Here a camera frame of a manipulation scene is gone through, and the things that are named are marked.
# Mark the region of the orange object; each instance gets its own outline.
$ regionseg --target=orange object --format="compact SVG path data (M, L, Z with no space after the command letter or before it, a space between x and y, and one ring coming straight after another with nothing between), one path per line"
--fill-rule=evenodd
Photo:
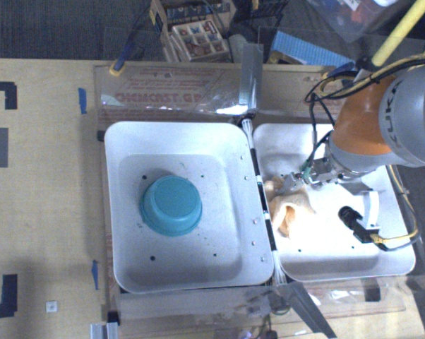
M382 155L391 149L385 143L379 126L379 106L394 77L351 95L344 103L333 128L333 143L356 155Z

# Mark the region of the yellow tube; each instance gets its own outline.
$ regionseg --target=yellow tube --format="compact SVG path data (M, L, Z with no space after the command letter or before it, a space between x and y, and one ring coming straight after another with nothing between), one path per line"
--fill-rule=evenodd
M374 66L382 66L387 61L388 57L395 51L410 30L418 23L424 13L425 0L416 0L405 16L396 25L396 28L388 36L387 40L374 54L371 60Z

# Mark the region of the wooden table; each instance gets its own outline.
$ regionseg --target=wooden table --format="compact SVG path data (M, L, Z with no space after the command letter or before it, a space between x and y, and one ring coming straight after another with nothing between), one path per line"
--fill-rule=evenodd
M0 81L18 86L17 110L5 110L0 93L0 128L8 128L8 167L0 168L0 301L2 275L18 274L18 310L14 317L0 319L0 338L88 338L90 324L106 319L96 66L107 63L0 59ZM322 71L303 69L307 76ZM265 71L274 71L265 73L266 88L289 91L288 100L304 94L302 89L311 84L305 80L305 86L290 90L289 68ZM80 113L79 88L87 93L87 114ZM91 273L94 260L100 273L98 290ZM404 285L400 295L403 311L328 321L339 338L425 338L412 293ZM58 312L47 313L45 303L53 300ZM277 330L280 338L287 332L282 324Z

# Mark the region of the blue lid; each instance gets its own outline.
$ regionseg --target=blue lid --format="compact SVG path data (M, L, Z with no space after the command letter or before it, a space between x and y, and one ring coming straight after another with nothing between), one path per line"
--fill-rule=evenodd
M197 188L187 179L166 176L153 182L140 200L143 222L166 236L188 234L201 219Z

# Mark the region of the white plastic tray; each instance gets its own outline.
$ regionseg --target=white plastic tray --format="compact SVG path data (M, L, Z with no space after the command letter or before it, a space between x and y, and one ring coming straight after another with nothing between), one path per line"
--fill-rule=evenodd
M129 292L258 285L273 274L244 133L231 124L119 122L104 139L114 274ZM199 190L203 214L180 237L153 232L139 199L175 174Z
M331 128L330 125L318 125L318 138ZM311 152L311 132L310 124L264 124L255 130L253 137L264 181L299 171ZM322 156L323 149L317 152L316 158ZM378 168L362 181L378 192L380 235L407 234L386 168ZM373 244L362 244L338 218L338 210L343 206L351 206L363 215L362 196L353 196L337 184L326 185L320 191L308 186L307 191L316 215L289 239L274 232L282 267L288 276L304 282L344 280L404 275L413 269L415 255L411 246L384 252Z

